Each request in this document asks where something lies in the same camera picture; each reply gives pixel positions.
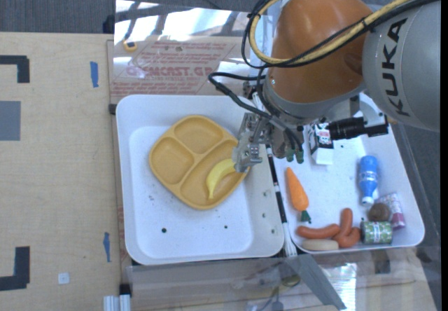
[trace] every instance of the yellow cable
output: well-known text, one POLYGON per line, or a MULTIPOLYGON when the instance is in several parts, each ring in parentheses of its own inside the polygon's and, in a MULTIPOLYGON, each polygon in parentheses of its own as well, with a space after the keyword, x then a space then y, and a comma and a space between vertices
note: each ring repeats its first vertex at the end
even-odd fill
MULTIPOLYGON (((288 61, 288 59, 279 59, 279 58, 273 58, 270 57, 268 55, 265 55, 258 47, 256 44, 256 39, 255 39, 255 32, 256 32, 256 27, 257 24, 260 20, 260 16, 273 4, 275 4, 277 1, 279 0, 271 0, 269 1, 267 4, 265 4, 259 11, 259 13, 254 17, 253 19, 253 23, 251 25, 251 28, 249 30, 249 44, 252 47, 253 52, 257 55, 258 58, 260 58, 260 60, 262 60, 265 63, 270 63, 270 64, 278 64, 278 63, 285 63, 288 61)), ((386 13, 392 11, 394 8, 396 8, 397 6, 400 6, 406 2, 409 2, 411 0, 394 0, 391 3, 383 6, 382 8, 380 8, 379 10, 371 13, 370 15, 368 15, 367 17, 364 18, 363 22, 359 22, 356 25, 354 25, 351 29, 349 29, 345 34, 343 34, 342 36, 336 38, 334 41, 331 41, 329 43, 327 43, 326 45, 324 45, 323 47, 319 48, 318 50, 312 52, 312 53, 308 53, 305 56, 301 57, 300 59, 291 62, 290 64, 295 64, 295 63, 302 63, 302 62, 311 62, 323 55, 325 55, 326 53, 329 53, 333 50, 335 50, 336 48, 340 47, 343 43, 347 42, 351 37, 355 36, 359 31, 361 31, 365 25, 371 25, 374 21, 376 21, 378 18, 380 18, 381 16, 385 15, 386 13)))

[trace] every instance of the yellow divided tray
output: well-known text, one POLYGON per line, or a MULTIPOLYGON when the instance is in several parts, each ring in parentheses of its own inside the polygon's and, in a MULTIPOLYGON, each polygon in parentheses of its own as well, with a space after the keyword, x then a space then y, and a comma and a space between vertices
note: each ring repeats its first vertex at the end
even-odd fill
POLYGON ((153 145, 149 165, 159 181, 195 209, 220 204, 242 182, 246 173, 232 172, 209 199, 206 178, 213 166, 232 157, 237 139, 211 119, 191 115, 173 124, 153 145))

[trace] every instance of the toy banana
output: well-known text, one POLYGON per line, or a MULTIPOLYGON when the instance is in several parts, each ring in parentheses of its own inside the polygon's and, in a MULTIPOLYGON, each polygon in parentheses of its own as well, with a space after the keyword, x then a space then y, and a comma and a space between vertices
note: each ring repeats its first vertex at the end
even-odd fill
POLYGON ((209 189, 209 199, 213 199, 213 193, 218 183, 227 175, 235 171, 235 163, 231 158, 224 159, 215 164, 206 178, 206 185, 209 189))

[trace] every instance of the green can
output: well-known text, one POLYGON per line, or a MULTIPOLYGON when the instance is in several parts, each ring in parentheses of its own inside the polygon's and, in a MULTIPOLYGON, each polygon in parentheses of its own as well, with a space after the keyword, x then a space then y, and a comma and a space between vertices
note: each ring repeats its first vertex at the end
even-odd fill
POLYGON ((392 225, 389 221, 361 221, 361 241, 364 244, 390 244, 392 225))

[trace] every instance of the small bottle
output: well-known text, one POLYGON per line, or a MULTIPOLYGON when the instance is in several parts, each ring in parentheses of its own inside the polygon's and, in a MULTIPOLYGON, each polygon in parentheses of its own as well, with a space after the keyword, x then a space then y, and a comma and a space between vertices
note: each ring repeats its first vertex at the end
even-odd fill
POLYGON ((365 206, 373 205, 373 192, 378 185, 378 161, 373 155, 363 156, 359 162, 358 185, 363 192, 361 203, 365 206))

